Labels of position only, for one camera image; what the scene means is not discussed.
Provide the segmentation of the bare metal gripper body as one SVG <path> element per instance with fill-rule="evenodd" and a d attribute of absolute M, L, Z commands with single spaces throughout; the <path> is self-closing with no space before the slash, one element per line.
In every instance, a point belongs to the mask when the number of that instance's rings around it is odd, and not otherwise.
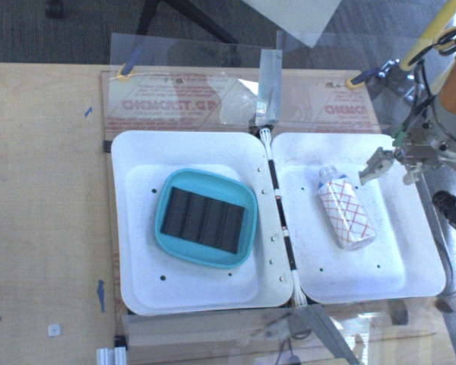
<path fill-rule="evenodd" d="M 394 156 L 409 172 L 447 166 L 456 171 L 456 118 L 416 118 L 393 133 Z"/>

